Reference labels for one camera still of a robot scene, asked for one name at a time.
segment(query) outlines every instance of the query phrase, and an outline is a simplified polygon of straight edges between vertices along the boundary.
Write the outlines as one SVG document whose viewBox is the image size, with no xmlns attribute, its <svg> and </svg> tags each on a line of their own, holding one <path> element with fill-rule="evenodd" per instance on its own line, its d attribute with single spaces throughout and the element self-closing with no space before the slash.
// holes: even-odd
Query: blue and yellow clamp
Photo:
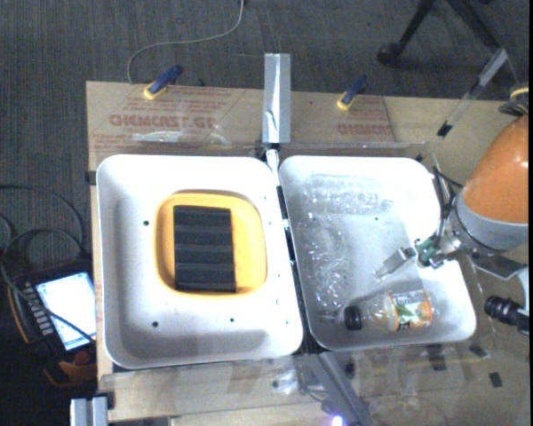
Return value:
<svg viewBox="0 0 533 426">
<path fill-rule="evenodd" d="M 183 72 L 184 68 L 181 65 L 171 67 L 155 81 L 144 87 L 144 96 L 148 99 L 158 98 L 162 93 L 166 92 L 166 85 L 174 83 Z"/>
<path fill-rule="evenodd" d="M 355 95 L 367 86 L 367 75 L 363 74 L 355 83 L 338 99 L 338 107 L 342 110 L 349 109 L 355 101 Z"/>
</svg>

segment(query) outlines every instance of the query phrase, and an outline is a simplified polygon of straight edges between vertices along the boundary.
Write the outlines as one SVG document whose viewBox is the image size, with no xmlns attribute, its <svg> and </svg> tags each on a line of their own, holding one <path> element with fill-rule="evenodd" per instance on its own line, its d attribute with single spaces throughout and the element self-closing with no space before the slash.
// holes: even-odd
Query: plastic bottle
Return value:
<svg viewBox="0 0 533 426">
<path fill-rule="evenodd" d="M 378 293 L 356 298 L 344 309 L 348 330 L 396 332 L 430 327 L 434 309 L 430 294 L 424 289 Z"/>
</svg>

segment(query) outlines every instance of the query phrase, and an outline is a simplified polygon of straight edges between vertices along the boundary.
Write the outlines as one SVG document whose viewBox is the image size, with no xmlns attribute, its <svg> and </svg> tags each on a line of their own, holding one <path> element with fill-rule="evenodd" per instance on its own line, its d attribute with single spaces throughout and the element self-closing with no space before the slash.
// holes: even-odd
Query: white cable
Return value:
<svg viewBox="0 0 533 426">
<path fill-rule="evenodd" d="M 126 65 L 126 75 L 128 77 L 128 83 L 132 83 L 131 78 L 131 63 L 132 61 L 138 57 L 143 51 L 147 51 L 148 49 L 152 49 L 154 47 L 158 46 L 167 46 L 167 45 L 176 45 L 176 44 L 193 44 L 193 43 L 203 43 L 205 41 L 212 41 L 214 39 L 222 38 L 223 36 L 227 36 L 231 33 L 233 33 L 237 27 L 239 27 L 239 24 L 241 23 L 241 20 L 243 19 L 243 7 L 244 7 L 244 0 L 240 1 L 241 8 L 239 9 L 239 18 L 237 19 L 237 22 L 225 33 L 222 33 L 220 35 L 214 35 L 214 36 L 207 36 L 205 38 L 198 38 L 198 39 L 192 39 L 192 40 L 179 40 L 179 41 L 164 41 L 162 43 L 154 43 L 150 44 L 149 46 L 145 46 L 141 49 L 138 49 L 136 52 L 134 52 L 131 57 L 128 60 L 128 64 Z"/>
</svg>

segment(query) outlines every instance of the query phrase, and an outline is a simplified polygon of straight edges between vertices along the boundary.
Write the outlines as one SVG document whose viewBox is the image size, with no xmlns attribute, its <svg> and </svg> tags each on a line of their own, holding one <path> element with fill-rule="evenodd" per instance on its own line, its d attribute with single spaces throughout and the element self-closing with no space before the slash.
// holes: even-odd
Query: bottle cap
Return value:
<svg viewBox="0 0 533 426">
<path fill-rule="evenodd" d="M 361 330 L 363 328 L 362 313 L 357 306 L 347 306 L 344 309 L 344 319 L 348 330 Z"/>
</svg>

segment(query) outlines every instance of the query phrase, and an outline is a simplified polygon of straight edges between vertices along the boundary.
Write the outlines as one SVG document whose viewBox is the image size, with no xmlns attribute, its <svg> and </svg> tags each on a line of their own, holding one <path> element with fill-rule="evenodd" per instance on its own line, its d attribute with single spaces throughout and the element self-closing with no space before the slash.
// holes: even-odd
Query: screen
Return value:
<svg viewBox="0 0 533 426">
<path fill-rule="evenodd" d="M 42 282 L 36 285 L 36 289 L 47 309 L 79 327 L 87 335 L 95 336 L 95 292 L 86 272 Z M 89 342 L 63 321 L 54 317 L 52 321 L 67 351 Z"/>
</svg>

